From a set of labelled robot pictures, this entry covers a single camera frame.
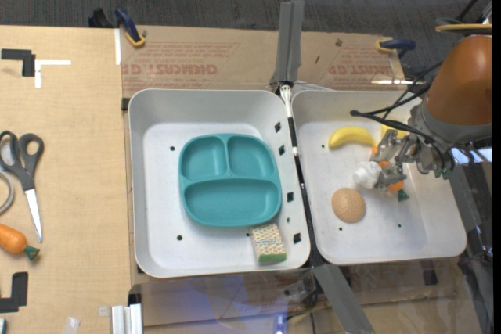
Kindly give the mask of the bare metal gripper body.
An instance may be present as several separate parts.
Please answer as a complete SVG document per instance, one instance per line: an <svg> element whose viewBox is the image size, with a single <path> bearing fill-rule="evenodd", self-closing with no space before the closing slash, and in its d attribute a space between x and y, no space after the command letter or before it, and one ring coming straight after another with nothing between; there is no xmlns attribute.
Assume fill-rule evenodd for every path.
<svg viewBox="0 0 501 334"><path fill-rule="evenodd" d="M415 134L402 140L402 162L414 163L421 174L433 173L436 178L450 178L456 165L449 149L428 143Z"/></svg>

